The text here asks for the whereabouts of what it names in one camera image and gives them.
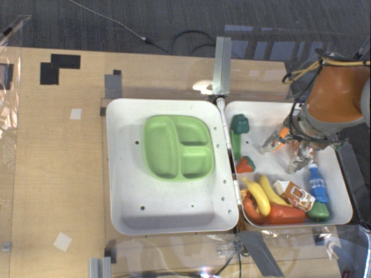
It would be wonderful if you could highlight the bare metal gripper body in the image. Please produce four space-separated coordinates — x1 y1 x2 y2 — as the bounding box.
285 125 340 152

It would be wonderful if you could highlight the white plastic tray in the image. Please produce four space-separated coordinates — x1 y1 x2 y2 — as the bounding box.
224 100 354 229
106 98 240 237

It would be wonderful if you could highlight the blue bottle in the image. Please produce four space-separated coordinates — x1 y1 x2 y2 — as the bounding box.
307 163 329 205

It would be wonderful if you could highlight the brown and white carton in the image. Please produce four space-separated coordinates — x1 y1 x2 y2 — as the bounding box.
272 180 317 213

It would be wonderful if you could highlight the orange carrot with green top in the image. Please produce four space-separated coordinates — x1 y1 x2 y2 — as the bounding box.
235 155 257 174

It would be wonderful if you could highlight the green broccoli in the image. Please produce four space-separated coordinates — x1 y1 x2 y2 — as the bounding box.
230 114 250 162

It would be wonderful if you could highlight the yellow banana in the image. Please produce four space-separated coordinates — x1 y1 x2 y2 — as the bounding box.
241 176 271 217
258 174 292 207

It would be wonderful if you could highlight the orange red sausage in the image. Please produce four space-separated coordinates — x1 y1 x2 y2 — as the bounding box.
266 203 307 225

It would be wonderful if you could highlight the green pepper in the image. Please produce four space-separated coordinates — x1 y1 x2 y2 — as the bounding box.
306 202 330 222

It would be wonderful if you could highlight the red bell pepper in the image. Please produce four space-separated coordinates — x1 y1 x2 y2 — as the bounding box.
242 189 268 225

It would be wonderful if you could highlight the green divided plate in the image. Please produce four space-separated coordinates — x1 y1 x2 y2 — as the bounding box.
142 114 216 183

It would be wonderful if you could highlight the pale wood board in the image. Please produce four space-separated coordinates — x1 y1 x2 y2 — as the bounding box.
8 46 348 278

